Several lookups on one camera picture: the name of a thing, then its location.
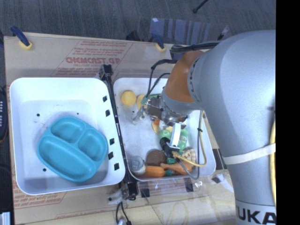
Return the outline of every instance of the blue divided plate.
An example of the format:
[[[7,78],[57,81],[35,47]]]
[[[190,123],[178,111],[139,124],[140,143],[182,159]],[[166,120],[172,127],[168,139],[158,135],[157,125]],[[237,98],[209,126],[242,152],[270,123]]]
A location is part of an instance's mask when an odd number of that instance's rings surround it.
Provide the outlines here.
[[[61,177],[84,182],[96,173],[107,149],[107,140],[102,133],[81,119],[64,116],[41,136],[37,155]]]

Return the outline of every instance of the white tape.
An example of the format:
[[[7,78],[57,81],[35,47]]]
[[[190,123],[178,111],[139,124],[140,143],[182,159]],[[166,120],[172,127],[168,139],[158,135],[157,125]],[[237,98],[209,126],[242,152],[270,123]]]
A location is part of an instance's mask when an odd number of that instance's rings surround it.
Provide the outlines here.
[[[231,157],[223,157],[223,160],[226,165],[245,163],[248,161],[252,161],[257,158],[261,158],[272,153],[276,152],[276,143],[264,146],[257,150],[251,151],[249,153],[240,154]]]

